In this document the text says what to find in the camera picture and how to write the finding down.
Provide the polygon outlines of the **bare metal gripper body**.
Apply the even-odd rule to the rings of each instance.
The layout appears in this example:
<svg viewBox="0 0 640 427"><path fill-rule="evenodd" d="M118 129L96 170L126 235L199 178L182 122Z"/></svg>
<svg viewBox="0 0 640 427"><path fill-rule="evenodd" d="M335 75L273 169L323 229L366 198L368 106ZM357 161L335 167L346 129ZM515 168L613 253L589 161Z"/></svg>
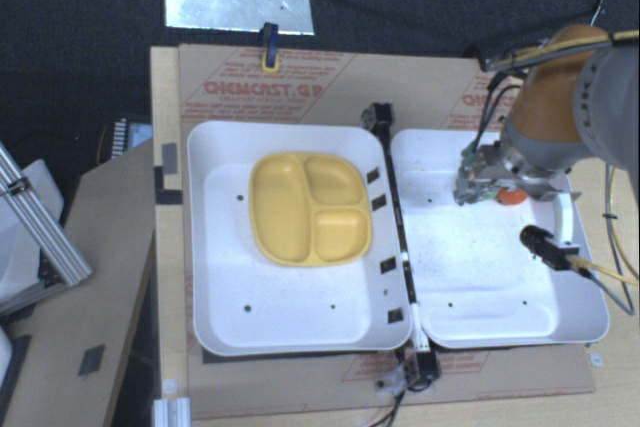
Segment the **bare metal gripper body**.
<svg viewBox="0 0 640 427"><path fill-rule="evenodd" d="M518 189L545 201L551 193L551 172L529 163L508 145L467 146L461 152L454 201L464 205L496 199L501 189Z"/></svg>

